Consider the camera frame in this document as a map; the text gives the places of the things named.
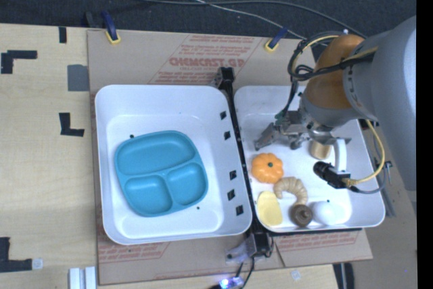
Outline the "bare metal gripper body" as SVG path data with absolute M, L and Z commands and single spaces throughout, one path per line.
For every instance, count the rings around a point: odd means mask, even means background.
M 302 110 L 282 110 L 275 116 L 275 124 L 288 138 L 292 134 L 304 133 L 305 141 L 312 140 L 325 146 L 332 146 L 340 139 L 345 143 L 351 141 L 349 137 L 337 137 L 334 128 L 318 123 Z

